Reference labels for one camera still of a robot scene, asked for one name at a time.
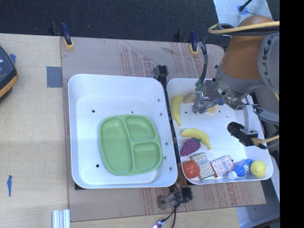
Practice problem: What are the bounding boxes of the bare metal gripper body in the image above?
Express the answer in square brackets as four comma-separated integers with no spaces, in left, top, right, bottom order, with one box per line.
[193,78,247,110]

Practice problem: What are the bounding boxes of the beige bread piece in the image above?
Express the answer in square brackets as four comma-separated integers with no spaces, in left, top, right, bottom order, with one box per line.
[182,92,196,105]

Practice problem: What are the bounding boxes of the yellow banana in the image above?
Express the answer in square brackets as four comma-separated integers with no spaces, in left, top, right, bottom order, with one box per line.
[180,128,213,151]
[170,94,185,127]

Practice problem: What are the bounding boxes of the white plastic tray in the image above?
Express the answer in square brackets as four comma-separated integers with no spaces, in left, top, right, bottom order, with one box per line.
[67,74,179,190]
[166,78,274,186]

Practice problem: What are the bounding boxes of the purple grapes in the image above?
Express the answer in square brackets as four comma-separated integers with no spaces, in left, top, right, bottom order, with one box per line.
[180,137,202,157]

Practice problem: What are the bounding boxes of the white carton with orange print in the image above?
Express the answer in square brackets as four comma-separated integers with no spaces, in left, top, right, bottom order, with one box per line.
[190,152,216,181]

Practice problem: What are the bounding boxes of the red and white carton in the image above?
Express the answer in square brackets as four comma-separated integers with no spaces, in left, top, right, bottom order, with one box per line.
[209,154,235,179]

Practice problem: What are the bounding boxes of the red tomato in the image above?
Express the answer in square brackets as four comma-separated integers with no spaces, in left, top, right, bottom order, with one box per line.
[182,160,200,179]

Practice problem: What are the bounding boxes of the blue bottle with white cap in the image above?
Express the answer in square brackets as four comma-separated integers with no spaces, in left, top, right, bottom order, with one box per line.
[228,158,255,181]

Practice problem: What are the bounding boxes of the yellow lemon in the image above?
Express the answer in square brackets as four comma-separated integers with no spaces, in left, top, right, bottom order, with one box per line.
[249,160,267,178]

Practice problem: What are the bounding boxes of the green divided plate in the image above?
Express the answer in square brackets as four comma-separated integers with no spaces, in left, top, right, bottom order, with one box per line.
[98,114,163,176]

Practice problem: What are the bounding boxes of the brown cardboard board red print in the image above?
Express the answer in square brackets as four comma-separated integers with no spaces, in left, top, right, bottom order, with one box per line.
[60,37,267,222]

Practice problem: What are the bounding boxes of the black cylinder on white bracket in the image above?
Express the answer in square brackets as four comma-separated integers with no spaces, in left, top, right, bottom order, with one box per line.
[227,103,259,147]

